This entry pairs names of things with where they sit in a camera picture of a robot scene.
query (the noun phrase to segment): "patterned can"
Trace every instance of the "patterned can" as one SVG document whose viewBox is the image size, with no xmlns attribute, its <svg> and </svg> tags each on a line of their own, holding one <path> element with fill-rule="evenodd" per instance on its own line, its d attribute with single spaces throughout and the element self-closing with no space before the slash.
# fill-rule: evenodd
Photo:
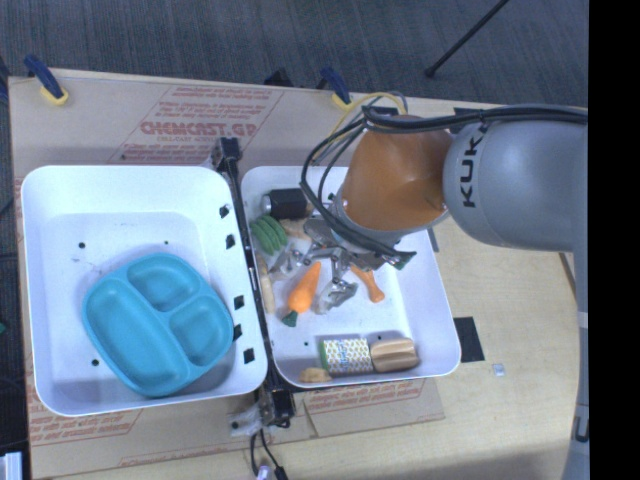
<svg viewBox="0 0 640 480">
<path fill-rule="evenodd" d="M 324 340 L 320 347 L 320 356 L 324 368 L 332 375 L 374 371 L 369 344 L 364 338 Z"/>
</svg>

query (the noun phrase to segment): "light blue object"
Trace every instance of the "light blue object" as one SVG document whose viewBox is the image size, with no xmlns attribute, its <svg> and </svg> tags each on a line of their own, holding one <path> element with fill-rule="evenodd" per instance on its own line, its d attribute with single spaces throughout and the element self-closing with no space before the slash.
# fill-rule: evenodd
<svg viewBox="0 0 640 480">
<path fill-rule="evenodd" d="M 186 261 L 159 253 L 104 276 L 86 293 L 84 327 L 116 375 L 148 397 L 204 375 L 233 342 L 218 294 Z"/>
</svg>

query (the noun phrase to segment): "black hole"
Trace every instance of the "black hole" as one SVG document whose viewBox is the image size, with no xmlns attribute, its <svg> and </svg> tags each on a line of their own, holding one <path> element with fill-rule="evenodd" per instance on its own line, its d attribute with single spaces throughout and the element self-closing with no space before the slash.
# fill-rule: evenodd
<svg viewBox="0 0 640 480">
<path fill-rule="evenodd" d="M 233 341 L 236 341 L 240 336 L 242 336 L 242 326 L 238 324 L 233 328 Z"/>
<path fill-rule="evenodd" d="M 244 364 L 250 363 L 255 358 L 256 358 L 256 356 L 253 353 L 253 349 L 252 348 L 248 348 L 247 350 L 244 351 Z"/>
</svg>

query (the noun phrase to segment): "blue plate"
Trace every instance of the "blue plate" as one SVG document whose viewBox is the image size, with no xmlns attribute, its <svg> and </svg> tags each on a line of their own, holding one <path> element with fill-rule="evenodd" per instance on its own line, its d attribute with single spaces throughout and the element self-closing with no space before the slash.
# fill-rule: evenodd
<svg viewBox="0 0 640 480">
<path fill-rule="evenodd" d="M 104 276 L 85 295 L 82 320 L 109 367 L 148 397 L 188 386 L 233 342 L 233 320 L 218 294 L 172 254 L 145 256 Z"/>
</svg>

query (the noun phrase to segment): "cardboard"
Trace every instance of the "cardboard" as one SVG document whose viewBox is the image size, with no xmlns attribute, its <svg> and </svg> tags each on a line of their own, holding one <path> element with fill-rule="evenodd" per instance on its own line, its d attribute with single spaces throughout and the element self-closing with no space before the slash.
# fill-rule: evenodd
<svg viewBox="0 0 640 480">
<path fill-rule="evenodd" d="M 52 70 L 69 99 L 55 106 L 33 78 L 11 78 L 10 117 L 17 238 L 25 296 L 20 185 L 50 164 L 201 165 L 220 136 L 240 139 L 241 175 L 258 165 L 301 165 L 341 117 L 327 91 Z M 415 100 L 422 116 L 468 103 Z M 349 156 L 340 162 L 345 165 Z M 66 418 L 34 389 L 28 308 L 22 307 L 34 479 L 210 455 L 248 447 L 231 437 L 228 417 L 251 395 Z M 291 428 L 274 442 L 299 441 L 444 418 L 435 381 L 350 386 L 295 396 Z"/>
</svg>

